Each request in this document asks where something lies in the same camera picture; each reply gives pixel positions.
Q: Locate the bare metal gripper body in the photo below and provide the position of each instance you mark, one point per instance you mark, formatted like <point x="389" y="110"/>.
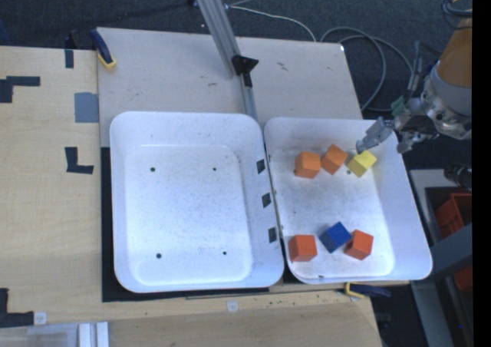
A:
<point x="447" y="123"/>

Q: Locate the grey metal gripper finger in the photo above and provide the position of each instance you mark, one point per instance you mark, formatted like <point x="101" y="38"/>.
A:
<point x="374" y="134"/>
<point x="409" y="143"/>

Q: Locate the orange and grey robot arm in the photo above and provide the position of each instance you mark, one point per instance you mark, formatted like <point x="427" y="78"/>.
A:
<point x="456" y="57"/>

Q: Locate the yellow cube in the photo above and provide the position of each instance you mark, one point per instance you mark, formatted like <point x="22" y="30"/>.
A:
<point x="361" y="163"/>

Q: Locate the orange cube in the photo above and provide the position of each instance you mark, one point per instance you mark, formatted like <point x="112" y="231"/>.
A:
<point x="333" y="159"/>
<point x="307" y="165"/>

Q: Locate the white plastic tray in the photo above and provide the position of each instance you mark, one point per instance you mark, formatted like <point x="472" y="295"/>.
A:
<point x="330" y="203"/>
<point x="188" y="207"/>

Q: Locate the blue cube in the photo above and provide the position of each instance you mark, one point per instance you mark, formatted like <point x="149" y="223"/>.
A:
<point x="335" y="237"/>

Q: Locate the red cube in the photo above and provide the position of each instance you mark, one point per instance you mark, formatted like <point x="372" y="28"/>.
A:
<point x="359" y="245"/>
<point x="302" y="248"/>

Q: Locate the black cylinder on white bracket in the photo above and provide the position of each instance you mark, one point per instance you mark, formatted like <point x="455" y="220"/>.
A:
<point x="458" y="176"/>

